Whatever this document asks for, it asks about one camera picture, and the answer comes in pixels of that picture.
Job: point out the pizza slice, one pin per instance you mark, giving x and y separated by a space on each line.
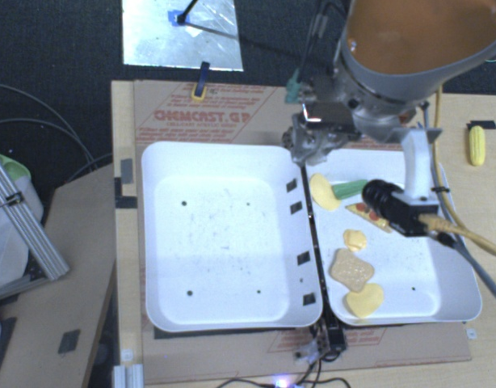
363 212

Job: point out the brown cardboard board, red print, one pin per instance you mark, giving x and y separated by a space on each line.
232 111

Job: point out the black cylinder on white bracket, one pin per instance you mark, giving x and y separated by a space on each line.
409 212

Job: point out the green pea pod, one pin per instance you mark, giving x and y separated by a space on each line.
347 189

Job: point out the yellow corn cob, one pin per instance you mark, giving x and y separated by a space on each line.
477 146

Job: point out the tan bread slice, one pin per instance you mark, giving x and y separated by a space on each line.
351 271

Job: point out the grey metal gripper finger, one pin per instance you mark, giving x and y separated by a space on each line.
324 148
300 144

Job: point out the yellow oval crisp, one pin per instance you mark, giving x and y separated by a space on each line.
324 192

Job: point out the white plastic tray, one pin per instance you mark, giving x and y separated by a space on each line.
409 273
224 241

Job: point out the yellow heart-shaped crisp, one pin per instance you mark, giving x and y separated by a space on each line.
365 301

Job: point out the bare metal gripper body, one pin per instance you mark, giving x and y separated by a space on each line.
333 117

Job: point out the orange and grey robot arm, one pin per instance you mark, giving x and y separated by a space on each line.
413 22

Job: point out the small yellow crinkled crisp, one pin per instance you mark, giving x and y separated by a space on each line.
355 240

